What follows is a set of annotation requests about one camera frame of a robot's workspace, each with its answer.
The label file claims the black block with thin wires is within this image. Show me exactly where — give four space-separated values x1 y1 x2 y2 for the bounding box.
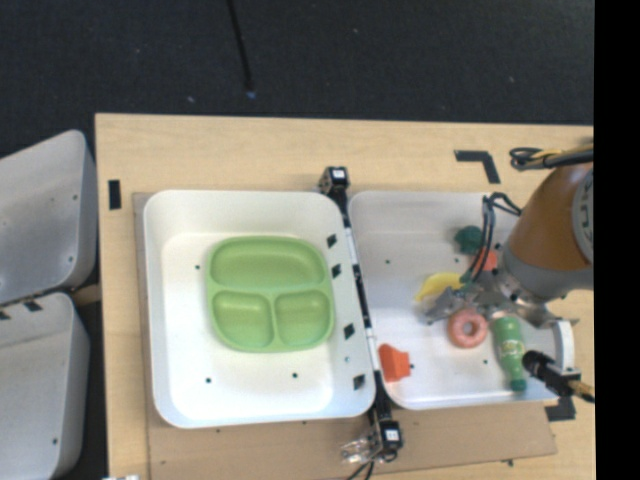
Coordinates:
370 419 404 453
317 165 351 194

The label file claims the orange carrot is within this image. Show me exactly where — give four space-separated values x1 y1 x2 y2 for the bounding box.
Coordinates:
459 248 499 285

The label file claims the yellow banana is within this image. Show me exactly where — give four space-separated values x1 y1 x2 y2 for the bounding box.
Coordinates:
413 271 465 304

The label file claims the green divided plate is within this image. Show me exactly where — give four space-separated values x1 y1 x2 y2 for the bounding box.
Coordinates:
203 234 337 354

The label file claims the pink doughnut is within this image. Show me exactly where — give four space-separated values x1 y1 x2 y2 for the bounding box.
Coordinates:
446 309 489 350

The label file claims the green bottle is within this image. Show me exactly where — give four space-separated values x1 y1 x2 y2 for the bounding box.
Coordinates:
491 315 530 393

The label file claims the orange block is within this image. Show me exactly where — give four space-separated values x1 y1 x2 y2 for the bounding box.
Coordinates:
377 343 413 384

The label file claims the white plastic tray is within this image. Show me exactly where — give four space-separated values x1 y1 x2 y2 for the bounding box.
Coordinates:
142 188 378 430
346 189 562 412

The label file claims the green broccoli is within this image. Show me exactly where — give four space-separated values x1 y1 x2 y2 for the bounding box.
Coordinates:
453 224 486 256

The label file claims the black cylinder on white bracket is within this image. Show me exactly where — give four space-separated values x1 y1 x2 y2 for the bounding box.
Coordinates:
521 319 584 398

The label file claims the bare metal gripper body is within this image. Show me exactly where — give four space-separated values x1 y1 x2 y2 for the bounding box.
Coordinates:
460 270 580 330

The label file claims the thin black and white rod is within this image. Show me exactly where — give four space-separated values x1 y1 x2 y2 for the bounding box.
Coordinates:
336 187 391 425

